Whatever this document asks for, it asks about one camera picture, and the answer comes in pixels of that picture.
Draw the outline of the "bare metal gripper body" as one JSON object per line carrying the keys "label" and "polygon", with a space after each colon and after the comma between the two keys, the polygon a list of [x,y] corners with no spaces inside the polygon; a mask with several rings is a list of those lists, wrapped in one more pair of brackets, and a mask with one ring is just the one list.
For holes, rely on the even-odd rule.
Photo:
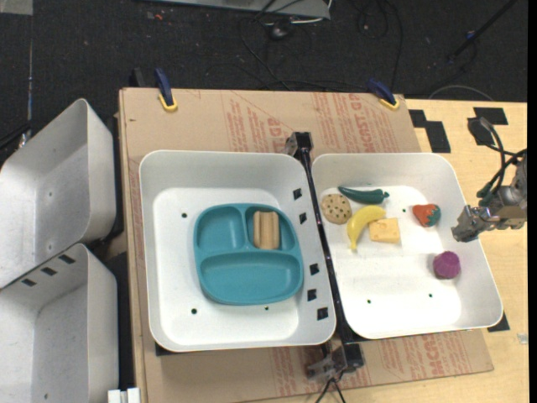
{"label": "bare metal gripper body", "polygon": [[527,199],[523,192],[511,186],[501,186],[488,206],[492,228],[521,229],[527,221]]}

